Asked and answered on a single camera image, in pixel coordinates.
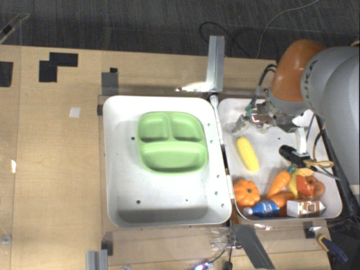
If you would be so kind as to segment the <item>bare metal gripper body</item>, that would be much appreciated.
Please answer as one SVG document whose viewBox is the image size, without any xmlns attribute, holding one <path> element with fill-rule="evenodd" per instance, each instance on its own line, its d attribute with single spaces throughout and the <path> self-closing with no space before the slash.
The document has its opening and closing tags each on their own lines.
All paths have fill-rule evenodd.
<svg viewBox="0 0 360 270">
<path fill-rule="evenodd" d="M 293 116 L 277 110 L 271 102 L 257 103 L 252 109 L 249 122 L 259 127 L 278 127 L 286 133 L 293 133 L 298 126 L 293 123 Z"/>
</svg>

